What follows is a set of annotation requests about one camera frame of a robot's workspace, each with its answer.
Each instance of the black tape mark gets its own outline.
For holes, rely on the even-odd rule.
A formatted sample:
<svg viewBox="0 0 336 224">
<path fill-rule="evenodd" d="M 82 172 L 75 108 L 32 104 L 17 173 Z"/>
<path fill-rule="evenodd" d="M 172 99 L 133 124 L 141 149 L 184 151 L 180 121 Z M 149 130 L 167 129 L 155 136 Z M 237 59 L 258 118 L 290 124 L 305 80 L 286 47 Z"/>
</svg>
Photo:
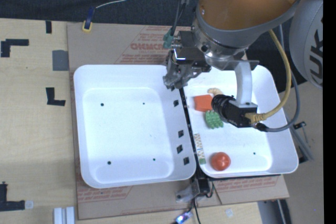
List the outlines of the black tape mark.
<svg viewBox="0 0 336 224">
<path fill-rule="evenodd" d="M 47 34 L 51 34 L 53 31 L 53 29 L 52 29 L 53 27 L 52 27 L 52 25 L 51 25 L 51 21 L 49 21 L 49 20 L 47 20 L 46 21 L 46 33 Z"/>
<path fill-rule="evenodd" d="M 6 41 L 1 41 L 1 52 L 0 57 L 10 56 L 11 46 L 28 46 L 29 39 L 6 39 Z"/>
<path fill-rule="evenodd" d="M 47 104 L 65 106 L 65 100 L 55 100 L 55 88 L 46 88 L 47 91 Z"/>
<path fill-rule="evenodd" d="M 184 159 L 183 159 L 183 164 L 184 165 L 187 165 L 189 163 L 189 157 L 185 157 Z"/>
<path fill-rule="evenodd" d="M 10 45 L 8 45 L 5 41 L 1 41 L 0 57 L 9 57 L 9 54 L 10 54 Z"/>
<path fill-rule="evenodd" d="M 7 201 L 7 184 L 0 184 L 0 211 L 25 210 L 25 201 Z"/>
<path fill-rule="evenodd" d="M 10 46 L 29 46 L 29 39 L 6 39 Z"/>
</svg>

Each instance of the wooden table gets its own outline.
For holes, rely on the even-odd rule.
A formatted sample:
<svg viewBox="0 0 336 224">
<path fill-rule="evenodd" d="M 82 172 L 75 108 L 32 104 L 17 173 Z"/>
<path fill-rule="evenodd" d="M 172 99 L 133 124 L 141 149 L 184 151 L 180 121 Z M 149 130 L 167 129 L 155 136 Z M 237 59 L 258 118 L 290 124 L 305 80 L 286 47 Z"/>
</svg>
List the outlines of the wooden table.
<svg viewBox="0 0 336 224">
<path fill-rule="evenodd" d="M 0 19 L 0 40 L 29 39 L 0 58 L 0 182 L 7 200 L 32 200 L 33 209 L 0 212 L 0 223 L 52 223 L 56 207 L 76 208 L 69 72 L 53 71 L 52 51 L 67 51 L 66 22 Z M 46 88 L 65 106 L 47 105 Z M 231 209 L 233 215 L 226 214 Z M 130 215 L 76 223 L 172 223 L 182 211 Z M 202 224 L 261 224 L 256 202 L 200 208 Z M 196 217 L 188 223 L 197 223 Z"/>
</svg>

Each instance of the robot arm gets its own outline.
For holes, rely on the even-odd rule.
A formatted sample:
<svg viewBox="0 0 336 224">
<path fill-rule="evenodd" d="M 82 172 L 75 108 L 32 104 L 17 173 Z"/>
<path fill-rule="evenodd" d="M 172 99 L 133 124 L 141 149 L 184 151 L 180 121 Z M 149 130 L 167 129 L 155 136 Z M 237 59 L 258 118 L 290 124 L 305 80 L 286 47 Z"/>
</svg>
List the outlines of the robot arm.
<svg viewBox="0 0 336 224">
<path fill-rule="evenodd" d="M 248 91 L 250 87 L 243 81 L 250 80 L 248 71 L 253 70 L 257 61 L 242 60 L 248 47 L 263 33 L 290 19 L 300 0 L 199 0 L 191 31 L 181 31 L 170 39 L 166 36 L 165 47 L 171 51 L 167 58 L 167 75 L 163 78 L 167 88 L 180 89 L 189 79 L 201 72 L 210 72 L 211 68 L 235 70 L 238 92 Z M 225 108 L 233 105 L 237 114 L 254 113 L 256 106 L 246 107 L 246 98 L 231 100 L 224 97 Z M 234 122 L 237 127 L 250 126 L 251 122 Z"/>
</svg>

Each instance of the toy tomato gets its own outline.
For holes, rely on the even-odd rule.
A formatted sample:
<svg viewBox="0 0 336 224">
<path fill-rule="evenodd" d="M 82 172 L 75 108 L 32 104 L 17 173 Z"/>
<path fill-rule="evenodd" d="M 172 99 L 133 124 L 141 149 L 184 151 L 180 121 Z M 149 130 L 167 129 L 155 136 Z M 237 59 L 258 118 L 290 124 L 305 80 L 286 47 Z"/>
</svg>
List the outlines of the toy tomato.
<svg viewBox="0 0 336 224">
<path fill-rule="evenodd" d="M 216 171 L 223 171 L 231 164 L 230 157 L 224 152 L 217 152 L 211 157 L 211 166 Z"/>
</svg>

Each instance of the cardboard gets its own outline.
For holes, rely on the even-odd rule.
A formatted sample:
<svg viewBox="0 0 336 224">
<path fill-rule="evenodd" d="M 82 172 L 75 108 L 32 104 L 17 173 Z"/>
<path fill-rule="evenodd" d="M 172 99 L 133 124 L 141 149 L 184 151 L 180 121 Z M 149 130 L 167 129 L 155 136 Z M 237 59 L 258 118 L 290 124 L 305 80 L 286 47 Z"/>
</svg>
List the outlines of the cardboard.
<svg viewBox="0 0 336 224">
<path fill-rule="evenodd" d="M 67 24 L 78 218 L 82 220 L 188 208 L 188 203 L 176 202 L 175 193 L 185 189 L 189 180 L 94 189 L 85 184 L 80 175 L 74 72 L 83 65 L 163 65 L 168 50 L 162 47 L 162 38 L 170 26 L 94 24 L 90 33 L 84 33 L 81 29 L 82 23 Z M 189 29 L 179 27 L 177 31 Z M 282 175 L 217 180 L 214 186 L 213 196 L 199 200 L 199 207 L 289 197 Z"/>
</svg>

